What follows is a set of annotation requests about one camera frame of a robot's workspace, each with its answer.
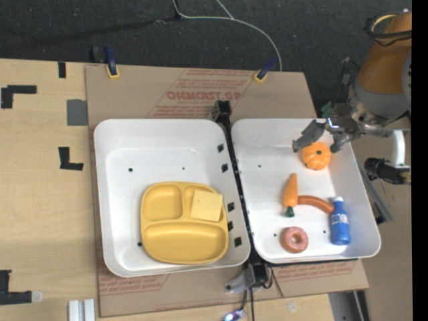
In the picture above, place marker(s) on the orange carrot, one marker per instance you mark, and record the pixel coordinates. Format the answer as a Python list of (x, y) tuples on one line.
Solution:
[(291, 191)]

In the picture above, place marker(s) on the orange pumpkin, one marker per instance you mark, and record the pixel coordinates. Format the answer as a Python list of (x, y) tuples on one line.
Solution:
[(316, 157)]

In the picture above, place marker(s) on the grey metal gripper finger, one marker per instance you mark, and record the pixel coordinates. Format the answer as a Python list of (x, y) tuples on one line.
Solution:
[(307, 135), (339, 142)]

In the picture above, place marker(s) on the brown cardboard board red print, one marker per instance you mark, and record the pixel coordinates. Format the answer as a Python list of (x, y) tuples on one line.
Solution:
[(200, 89)]

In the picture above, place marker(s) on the pink frosted doughnut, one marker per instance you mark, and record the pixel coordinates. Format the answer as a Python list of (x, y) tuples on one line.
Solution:
[(294, 239)]

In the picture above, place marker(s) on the thin black rod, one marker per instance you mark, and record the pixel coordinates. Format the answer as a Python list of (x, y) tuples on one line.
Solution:
[(238, 179)]

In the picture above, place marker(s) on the yellow divided plate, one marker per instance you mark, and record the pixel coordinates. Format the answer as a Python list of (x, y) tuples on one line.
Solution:
[(177, 239)]

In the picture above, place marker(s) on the white plastic tray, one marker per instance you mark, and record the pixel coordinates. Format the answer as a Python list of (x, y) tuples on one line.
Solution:
[(267, 145), (133, 145)]

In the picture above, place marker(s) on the blue bottle with white cap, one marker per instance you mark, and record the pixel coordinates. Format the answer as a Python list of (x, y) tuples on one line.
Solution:
[(340, 224)]

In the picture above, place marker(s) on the yellow cheese slice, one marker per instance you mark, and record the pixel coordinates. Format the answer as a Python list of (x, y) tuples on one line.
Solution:
[(206, 205)]

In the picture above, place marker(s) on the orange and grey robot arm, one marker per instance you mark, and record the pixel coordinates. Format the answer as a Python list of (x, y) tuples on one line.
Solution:
[(384, 69)]

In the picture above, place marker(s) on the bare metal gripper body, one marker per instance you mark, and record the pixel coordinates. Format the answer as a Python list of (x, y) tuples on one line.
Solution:
[(354, 119)]

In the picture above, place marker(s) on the orange sausage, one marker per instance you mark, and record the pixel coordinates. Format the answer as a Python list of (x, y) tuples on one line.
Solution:
[(317, 202)]

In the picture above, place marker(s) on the black cylinder on white bracket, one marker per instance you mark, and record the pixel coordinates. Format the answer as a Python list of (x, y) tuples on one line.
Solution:
[(389, 166)]

